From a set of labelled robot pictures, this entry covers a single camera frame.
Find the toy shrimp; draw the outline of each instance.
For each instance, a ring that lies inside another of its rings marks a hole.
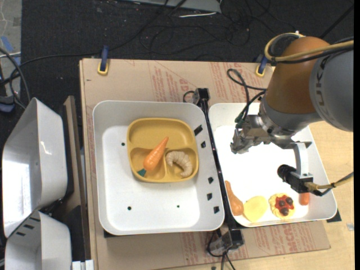
[[[180,173],[181,177],[186,178],[192,174],[192,164],[189,158],[189,155],[185,154],[183,151],[172,151],[167,153],[166,163],[169,166],[172,166],[173,163],[178,164],[182,169],[183,172]]]

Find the carrot top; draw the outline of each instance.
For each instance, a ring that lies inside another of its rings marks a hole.
[[[151,152],[145,157],[143,166],[145,170],[154,170],[160,159],[163,157],[169,137],[165,137]]]

